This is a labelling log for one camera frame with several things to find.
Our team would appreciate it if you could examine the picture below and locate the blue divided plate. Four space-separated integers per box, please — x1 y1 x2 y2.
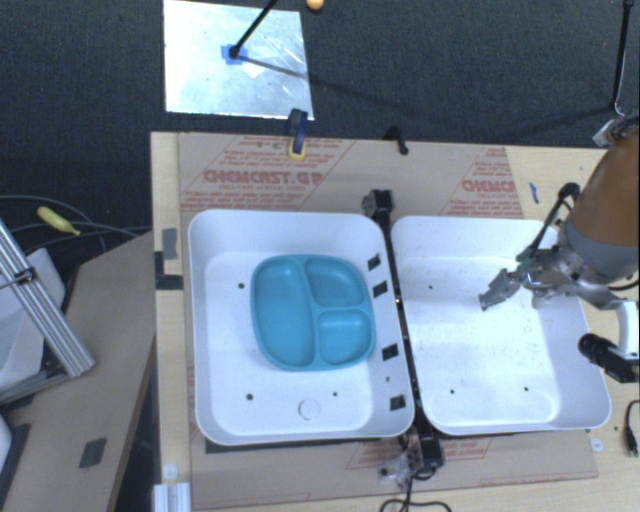
249 253 378 373

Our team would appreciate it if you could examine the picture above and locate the black cylinder on white bracket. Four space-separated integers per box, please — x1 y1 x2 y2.
578 299 640 384

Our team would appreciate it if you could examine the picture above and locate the thin black rod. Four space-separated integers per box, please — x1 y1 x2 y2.
375 208 432 444

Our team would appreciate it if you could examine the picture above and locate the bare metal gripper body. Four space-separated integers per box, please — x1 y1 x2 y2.
517 246 623 312

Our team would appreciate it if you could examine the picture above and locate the white plastic tray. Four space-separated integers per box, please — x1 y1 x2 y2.
389 214 613 437
187 208 417 447

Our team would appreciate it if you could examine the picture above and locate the yellow banana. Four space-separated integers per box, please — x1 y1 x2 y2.
36 205 82 237

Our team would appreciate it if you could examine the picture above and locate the brown cardboard board red print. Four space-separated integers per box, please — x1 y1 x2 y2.
177 131 600 511

